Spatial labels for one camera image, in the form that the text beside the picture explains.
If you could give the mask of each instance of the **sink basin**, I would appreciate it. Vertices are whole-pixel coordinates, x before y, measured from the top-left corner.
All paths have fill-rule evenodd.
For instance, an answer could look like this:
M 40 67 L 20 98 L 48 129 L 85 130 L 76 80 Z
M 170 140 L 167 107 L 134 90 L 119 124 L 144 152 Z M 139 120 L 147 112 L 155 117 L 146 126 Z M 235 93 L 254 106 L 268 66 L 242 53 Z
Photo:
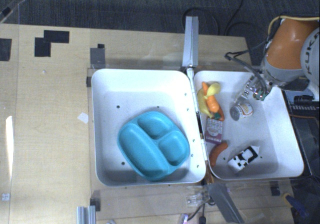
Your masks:
M 279 88 L 273 88 L 263 102 L 252 97 L 248 100 L 254 109 L 251 117 L 234 121 L 230 116 L 232 100 L 250 76 L 248 72 L 200 71 L 194 77 L 197 91 L 202 81 L 221 85 L 216 99 L 225 115 L 222 140 L 228 143 L 228 148 L 219 155 L 212 173 L 223 180 L 297 177 L 304 170 L 304 162 Z M 205 120 L 206 116 L 201 114 L 203 127 Z M 206 144 L 209 153 L 214 145 Z M 228 161 L 252 145 L 259 147 L 258 158 L 234 173 Z
M 102 184 L 196 183 L 203 179 L 204 153 L 191 86 L 185 74 L 101 69 L 94 73 L 91 83 L 95 168 Z M 182 143 L 181 134 L 168 121 L 157 115 L 145 118 L 146 112 L 167 116 L 187 143 Z M 141 151 L 130 144 L 130 138 Z M 150 166 L 157 171 L 150 171 Z

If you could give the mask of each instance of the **toy banana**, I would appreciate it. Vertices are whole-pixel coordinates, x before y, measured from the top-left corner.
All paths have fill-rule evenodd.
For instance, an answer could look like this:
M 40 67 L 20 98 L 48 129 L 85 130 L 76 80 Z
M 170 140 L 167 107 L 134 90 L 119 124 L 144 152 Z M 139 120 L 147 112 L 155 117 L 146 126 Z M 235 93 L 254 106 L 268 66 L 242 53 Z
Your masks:
M 197 93 L 197 98 L 198 98 L 198 104 L 199 104 L 199 110 L 201 113 L 206 114 L 209 118 L 213 118 L 213 115 L 209 112 L 206 99 L 204 97 L 204 90 L 200 89 Z
M 220 84 L 215 82 L 208 87 L 208 85 L 205 82 L 202 82 L 202 89 L 203 94 L 205 96 L 204 98 L 206 101 L 206 105 L 208 106 L 209 111 L 213 113 L 218 113 L 220 105 L 214 95 L 220 92 Z

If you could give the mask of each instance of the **wooden table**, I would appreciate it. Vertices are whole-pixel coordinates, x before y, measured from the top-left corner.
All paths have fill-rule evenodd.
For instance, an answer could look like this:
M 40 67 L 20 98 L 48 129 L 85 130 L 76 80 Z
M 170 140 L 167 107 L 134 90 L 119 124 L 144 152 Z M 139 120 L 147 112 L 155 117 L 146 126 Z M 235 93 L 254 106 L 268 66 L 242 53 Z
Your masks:
M 89 124 L 78 119 L 82 113 L 89 114 L 86 77 L 90 48 L 104 44 L 106 58 L 112 65 L 126 67 L 137 59 L 172 63 L 182 57 L 184 35 L 25 25 L 18 28 L 1 25 L 0 29 L 0 38 L 12 38 L 13 50 L 19 47 L 19 60 L 12 58 L 9 62 L 0 62 L 1 89 L 12 79 L 13 84 L 17 81 L 17 89 L 2 93 L 0 98 L 2 102 L 17 96 L 16 108 L 12 106 L 15 109 L 15 152 L 10 208 L 8 202 L 2 202 L 0 213 L 4 216 L 10 213 L 10 224 L 76 223 L 77 206 L 88 206 L 93 193 Z M 42 38 L 44 30 L 70 32 L 68 44 L 52 43 L 50 58 L 34 56 L 35 37 Z M 228 51 L 245 48 L 244 38 L 200 36 L 199 62 L 212 65 L 214 69 L 225 66 L 238 69 L 223 56 Z M 4 72 L 8 70 L 18 76 L 5 77 Z M 279 185 L 283 192 L 290 192 L 288 181 Z M 293 223 L 290 209 L 280 196 L 271 196 L 268 185 L 240 182 L 230 183 L 228 187 L 245 220 Z M 180 194 L 179 189 L 183 193 L 187 188 L 167 187 L 167 194 L 176 195 L 172 197 L 176 201 L 170 202 L 166 201 L 167 197 L 160 196 L 163 190 L 156 188 L 152 196 L 159 199 L 159 204 L 158 208 L 152 209 L 140 208 L 141 200 L 149 198 L 148 193 L 125 189 L 103 191 L 106 197 L 109 196 L 112 217 L 117 224 L 175 224 L 179 213 L 183 213 L 181 209 L 184 212 L 195 210 L 195 207 L 186 206 L 185 195 Z M 177 207 L 171 206 L 168 210 L 168 203 Z M 97 213 L 97 216 L 99 214 L 101 220 L 97 223 L 105 224 L 108 217 L 104 220 L 105 214 Z M 207 223 L 225 223 L 216 206 L 206 208 L 206 217 Z M 197 223 L 198 218 L 192 221 L 190 223 Z M 0 220 L 0 223 L 8 223 L 8 219 Z

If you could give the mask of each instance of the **toy carrot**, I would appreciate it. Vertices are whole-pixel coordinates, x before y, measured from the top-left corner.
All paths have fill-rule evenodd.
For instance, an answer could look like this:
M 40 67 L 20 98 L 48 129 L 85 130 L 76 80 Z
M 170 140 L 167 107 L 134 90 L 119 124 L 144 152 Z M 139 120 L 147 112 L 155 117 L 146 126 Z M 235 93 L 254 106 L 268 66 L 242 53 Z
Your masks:
M 222 153 L 222 151 L 228 148 L 228 143 L 225 141 L 220 145 L 214 147 L 209 154 L 209 162 L 211 167 L 215 167 L 218 156 Z
M 221 116 L 221 117 L 219 118 L 219 121 L 223 122 L 223 121 L 225 120 L 225 115 L 224 115 L 223 110 L 222 110 L 221 107 L 220 107 L 219 110 L 218 110 L 218 114 Z
M 205 83 L 205 82 L 202 82 L 201 85 L 202 85 L 202 89 L 203 89 L 203 94 L 206 96 L 208 93 L 209 87 L 208 87 L 207 83 Z
M 208 85 L 205 82 L 202 82 L 202 89 L 203 89 L 203 94 L 205 96 L 205 101 L 206 101 L 206 104 L 208 106 L 209 111 L 211 111 L 213 113 L 217 113 L 220 108 L 220 105 L 219 105 L 218 101 L 216 100 L 216 97 L 214 96 L 214 94 L 216 93 L 216 90 L 217 90 L 215 88 L 215 84 L 208 87 Z
M 212 113 L 218 113 L 220 105 L 214 95 L 208 96 L 208 98 L 206 99 L 206 104 L 208 105 L 208 108 Z
M 204 90 L 200 89 L 196 96 L 198 98 L 200 112 L 206 114 L 209 118 L 213 118 L 212 113 L 209 112 L 207 107 L 206 99 L 204 97 Z

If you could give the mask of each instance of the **blue divided plate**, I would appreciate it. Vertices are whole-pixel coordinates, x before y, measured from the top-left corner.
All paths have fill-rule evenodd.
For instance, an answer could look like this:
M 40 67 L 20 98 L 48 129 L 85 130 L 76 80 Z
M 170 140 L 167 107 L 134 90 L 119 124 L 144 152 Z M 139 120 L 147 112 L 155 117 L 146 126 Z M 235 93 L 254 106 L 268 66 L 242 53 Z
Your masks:
M 178 169 L 190 154 L 188 140 L 164 114 L 149 111 L 119 131 L 118 147 L 143 178 L 157 181 Z

